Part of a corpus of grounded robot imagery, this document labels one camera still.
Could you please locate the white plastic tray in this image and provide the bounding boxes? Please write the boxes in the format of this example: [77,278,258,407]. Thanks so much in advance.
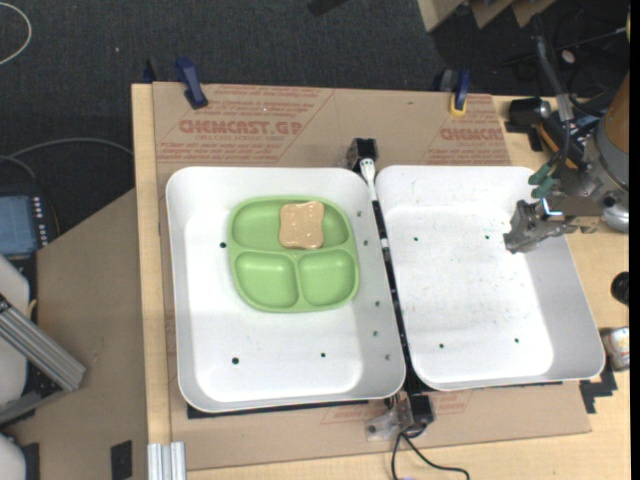
[374,163,607,393]
[164,166,408,414]

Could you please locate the brown cardboard board red print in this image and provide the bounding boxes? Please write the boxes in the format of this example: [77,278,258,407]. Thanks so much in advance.
[150,81,594,472]

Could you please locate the small printed can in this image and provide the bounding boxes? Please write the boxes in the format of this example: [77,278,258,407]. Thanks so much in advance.
[599,326,631,372]

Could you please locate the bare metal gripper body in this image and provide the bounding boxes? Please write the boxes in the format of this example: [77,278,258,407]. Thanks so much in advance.
[543,156,631,235]

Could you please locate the black round object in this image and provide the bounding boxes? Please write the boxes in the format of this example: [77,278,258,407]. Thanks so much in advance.
[611,271,631,305]

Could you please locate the tan toy biscuit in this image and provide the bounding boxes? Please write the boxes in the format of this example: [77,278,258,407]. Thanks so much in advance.
[277,199,327,251]

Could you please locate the green divided plate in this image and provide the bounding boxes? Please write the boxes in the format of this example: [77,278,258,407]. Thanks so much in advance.
[227,195,361,314]

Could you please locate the thin black and white rod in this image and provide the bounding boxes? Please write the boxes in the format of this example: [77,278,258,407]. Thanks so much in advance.
[357,159,417,405]

